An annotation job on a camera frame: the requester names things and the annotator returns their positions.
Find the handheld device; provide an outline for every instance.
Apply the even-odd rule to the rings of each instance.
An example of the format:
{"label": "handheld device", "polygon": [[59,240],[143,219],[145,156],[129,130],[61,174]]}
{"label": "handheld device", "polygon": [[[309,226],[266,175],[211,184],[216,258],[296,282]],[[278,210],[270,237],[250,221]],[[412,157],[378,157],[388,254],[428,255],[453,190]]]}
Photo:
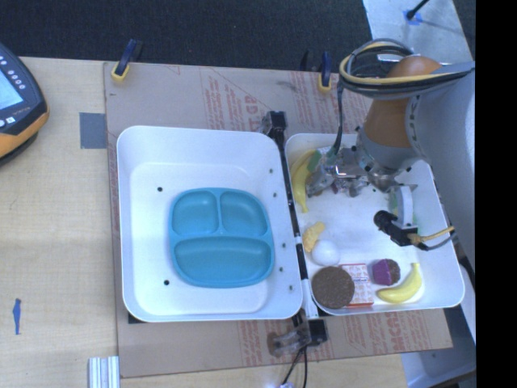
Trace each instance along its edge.
{"label": "handheld device", "polygon": [[47,102],[34,76],[0,43],[0,165],[36,139],[48,115]]}

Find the blue divided plate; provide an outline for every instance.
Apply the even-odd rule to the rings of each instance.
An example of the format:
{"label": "blue divided plate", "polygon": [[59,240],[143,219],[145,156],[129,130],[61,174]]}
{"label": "blue divided plate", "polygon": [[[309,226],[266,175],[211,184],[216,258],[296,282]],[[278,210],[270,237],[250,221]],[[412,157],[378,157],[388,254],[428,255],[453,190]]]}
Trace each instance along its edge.
{"label": "blue divided plate", "polygon": [[255,285],[275,261],[269,217],[248,192],[197,188],[182,192],[169,215],[174,268],[189,284],[209,288]]}

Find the dark background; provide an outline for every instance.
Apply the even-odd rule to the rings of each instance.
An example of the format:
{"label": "dark background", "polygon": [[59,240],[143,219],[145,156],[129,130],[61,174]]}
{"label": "dark background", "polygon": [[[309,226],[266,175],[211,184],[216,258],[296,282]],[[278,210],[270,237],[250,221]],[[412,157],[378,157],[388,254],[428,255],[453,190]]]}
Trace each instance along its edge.
{"label": "dark background", "polygon": [[[407,0],[408,9],[422,0]],[[476,0],[453,0],[476,59]],[[307,49],[333,72],[372,37],[362,0],[0,0],[0,41],[18,56],[297,70]]]}

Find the device screen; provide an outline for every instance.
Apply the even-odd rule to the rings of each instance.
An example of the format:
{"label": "device screen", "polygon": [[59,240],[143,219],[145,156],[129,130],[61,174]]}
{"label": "device screen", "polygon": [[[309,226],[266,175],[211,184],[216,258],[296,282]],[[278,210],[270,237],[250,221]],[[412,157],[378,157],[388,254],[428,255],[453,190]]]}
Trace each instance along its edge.
{"label": "device screen", "polygon": [[22,97],[11,85],[6,76],[0,73],[0,110],[22,102]]}

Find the white tray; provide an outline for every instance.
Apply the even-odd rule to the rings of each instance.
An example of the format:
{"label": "white tray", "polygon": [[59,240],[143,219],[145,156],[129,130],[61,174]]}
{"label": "white tray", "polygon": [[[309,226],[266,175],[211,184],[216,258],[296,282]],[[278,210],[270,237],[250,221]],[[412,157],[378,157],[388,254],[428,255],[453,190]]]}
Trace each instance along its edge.
{"label": "white tray", "polygon": [[[343,135],[342,146],[353,146],[355,135]],[[305,151],[332,146],[334,134],[299,133],[290,137],[286,143],[286,155],[289,166]],[[417,184],[413,191],[414,217],[418,233],[431,235],[448,227],[442,206],[435,189],[430,167],[419,161],[412,170],[397,177],[405,184]],[[464,296],[464,282],[454,246],[449,241],[443,246],[430,251],[422,251],[414,246],[399,247],[389,236],[378,230],[373,222],[375,213],[388,210],[388,195],[376,191],[372,186],[366,187],[354,198],[345,193],[334,194],[330,188],[320,196],[307,200],[309,211],[301,212],[296,203],[296,217],[301,234],[316,221],[322,221],[326,229],[319,236],[336,243],[340,250],[341,264],[367,264],[372,277],[371,265],[379,259],[394,259],[401,267],[401,283],[410,272],[410,264],[419,262],[423,286],[408,302],[391,304],[375,296],[381,285],[372,283],[373,305],[354,306],[342,309],[322,310],[332,315],[364,314],[390,312],[398,310],[420,310],[446,308],[458,305]],[[428,246],[441,243],[447,236],[426,242]],[[322,268],[312,261],[310,253],[305,253],[309,279]]]}
{"label": "white tray", "polygon": [[[117,141],[124,304],[146,322],[292,317],[302,290],[287,193],[275,142],[261,133],[133,126]],[[193,188],[236,188],[267,210],[275,265],[256,285],[189,285],[174,270],[170,204]]]}

